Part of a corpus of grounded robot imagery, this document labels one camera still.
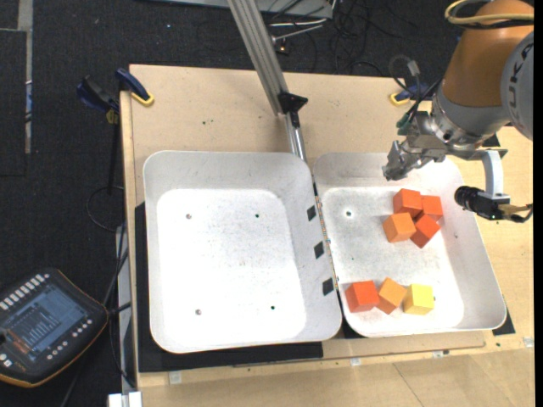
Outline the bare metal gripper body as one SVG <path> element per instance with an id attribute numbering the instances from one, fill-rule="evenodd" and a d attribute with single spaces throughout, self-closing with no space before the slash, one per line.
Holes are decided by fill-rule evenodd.
<path id="1" fill-rule="evenodd" d="M 406 114 L 399 121 L 400 145 L 406 153 L 439 162 L 445 155 L 474 159 L 476 151 L 488 138 L 488 116 L 474 111 Z"/>

